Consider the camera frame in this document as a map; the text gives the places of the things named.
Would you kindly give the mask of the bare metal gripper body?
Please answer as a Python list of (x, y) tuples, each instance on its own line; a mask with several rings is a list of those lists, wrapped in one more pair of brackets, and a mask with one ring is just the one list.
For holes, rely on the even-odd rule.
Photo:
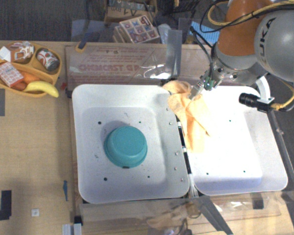
[(226, 67), (207, 70), (204, 75), (200, 77), (198, 82), (199, 90), (210, 91), (217, 87), (222, 81), (235, 80), (238, 77), (238, 73), (234, 70)]

